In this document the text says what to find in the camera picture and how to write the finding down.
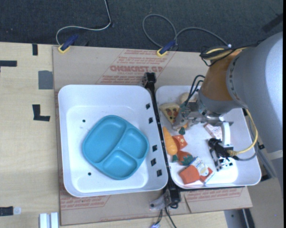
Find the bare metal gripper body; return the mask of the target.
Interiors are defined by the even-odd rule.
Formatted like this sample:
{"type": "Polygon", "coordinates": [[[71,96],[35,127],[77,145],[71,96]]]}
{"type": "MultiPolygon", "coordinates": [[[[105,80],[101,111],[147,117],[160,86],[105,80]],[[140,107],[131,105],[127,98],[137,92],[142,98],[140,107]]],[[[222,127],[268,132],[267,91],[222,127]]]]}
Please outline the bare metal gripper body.
{"type": "Polygon", "coordinates": [[[212,126],[221,126],[224,123],[220,118],[221,114],[208,110],[201,101],[182,103],[178,114],[182,115],[182,126],[188,119],[192,119],[194,124],[207,123],[212,126]]]}

